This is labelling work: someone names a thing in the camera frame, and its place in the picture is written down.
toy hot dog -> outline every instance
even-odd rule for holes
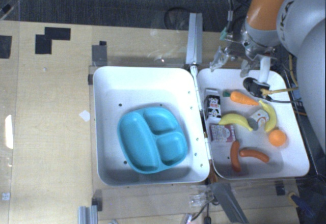
[[[242,149],[240,152],[239,152],[239,155],[241,157],[255,157],[265,163],[269,162],[269,157],[262,153],[262,152],[259,152],[259,151],[256,151],[256,150],[251,150],[251,149]]]
[[[230,157],[233,170],[238,173],[241,171],[241,166],[238,158],[238,152],[240,148],[239,141],[234,141],[231,146]]]

orange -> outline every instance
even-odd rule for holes
[[[286,135],[281,130],[273,130],[270,132],[268,140],[274,146],[281,146],[286,142]]]

blue plate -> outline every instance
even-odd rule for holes
[[[184,133],[162,107],[148,107],[125,114],[118,124],[122,151],[138,173],[152,174],[182,162],[188,152]]]

